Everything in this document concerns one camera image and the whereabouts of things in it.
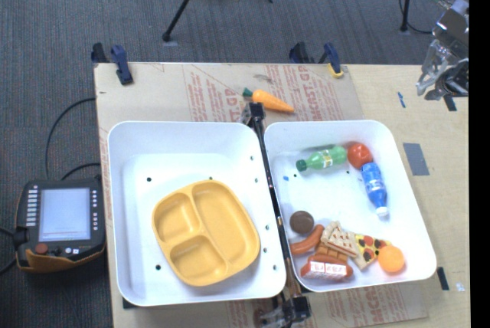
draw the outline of bottle label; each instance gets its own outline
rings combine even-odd
[[[375,190],[384,189],[384,183],[381,179],[372,179],[365,183],[366,192],[369,194]]]
[[[323,168],[325,167],[330,167],[331,165],[334,164],[334,161],[332,160],[332,157],[329,155],[322,155],[323,156]]]

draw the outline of toy food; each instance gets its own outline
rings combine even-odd
[[[290,106],[283,100],[275,97],[271,93],[264,90],[250,91],[248,88],[243,90],[244,97],[252,97],[254,102],[261,102],[266,109],[284,111],[286,113],[293,113],[294,107]]]
[[[348,148],[347,159],[357,170],[365,163],[373,162],[371,151],[362,143],[354,143]]]
[[[379,250],[377,260],[386,272],[398,272],[405,265],[403,252],[394,245],[386,245]]]
[[[389,215],[387,189],[379,166],[374,162],[365,163],[361,167],[361,176],[367,197],[376,208],[376,215],[380,218]]]
[[[291,249],[291,254],[302,254],[313,249],[320,242],[320,237],[322,236],[324,229],[325,227],[323,225],[318,224],[304,240],[290,244],[289,248]]]
[[[337,264],[337,265],[345,265],[347,267],[345,277],[350,277],[354,273],[352,267],[347,264],[346,261],[339,260],[335,257],[328,256],[327,254],[313,254],[308,257],[308,262],[316,261],[318,263],[329,263],[329,264]]]
[[[299,274],[301,277],[308,279],[341,280],[344,277],[352,276],[353,272],[352,267],[348,264],[339,262],[328,263],[313,259],[307,261],[306,264],[301,267]]]
[[[315,248],[315,254],[326,254],[330,257],[336,258],[337,260],[344,261],[344,263],[347,263],[347,260],[349,259],[349,256],[347,256],[345,253],[342,253],[341,251],[336,251],[335,249],[328,247],[321,241]]]
[[[331,146],[313,152],[308,158],[296,161],[299,172],[307,169],[323,170],[331,166],[341,165],[347,160],[347,151],[343,146]]]
[[[358,256],[353,260],[360,270],[364,270],[369,264],[379,258],[381,248],[391,244],[389,241],[363,234],[356,234],[354,239],[355,246],[359,252]]]
[[[331,221],[325,227],[320,241],[329,248],[345,253],[347,256],[356,257],[358,249],[355,247],[355,234],[352,231],[344,231],[338,221]]]
[[[313,229],[315,220],[306,211],[296,211],[289,218],[289,225],[293,231],[303,235],[308,234]]]

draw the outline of toy sausage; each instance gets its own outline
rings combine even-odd
[[[308,279],[341,280],[352,275],[352,267],[345,264],[308,261],[301,268],[300,274],[301,277]]]
[[[313,228],[312,232],[304,240],[290,244],[289,247],[291,249],[291,254],[302,254],[306,253],[310,249],[313,249],[320,242],[323,230],[325,230],[325,227],[318,224]]]
[[[345,261],[339,260],[338,258],[332,256],[328,256],[327,254],[313,254],[308,257],[308,262],[310,261],[317,261],[320,263],[327,263],[327,264],[345,265],[347,267],[345,277],[350,277],[354,273],[352,267],[349,264],[347,264]]]

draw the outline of yellow plastic plate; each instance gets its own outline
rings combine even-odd
[[[216,180],[165,196],[153,209],[152,227],[171,268],[191,286],[220,282],[259,254],[259,235],[247,210]]]

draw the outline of gray tape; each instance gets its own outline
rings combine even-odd
[[[403,143],[403,148],[407,154],[408,163],[412,170],[413,175],[429,175],[429,169],[427,168],[426,160],[423,157],[422,148],[420,144],[416,143]]]

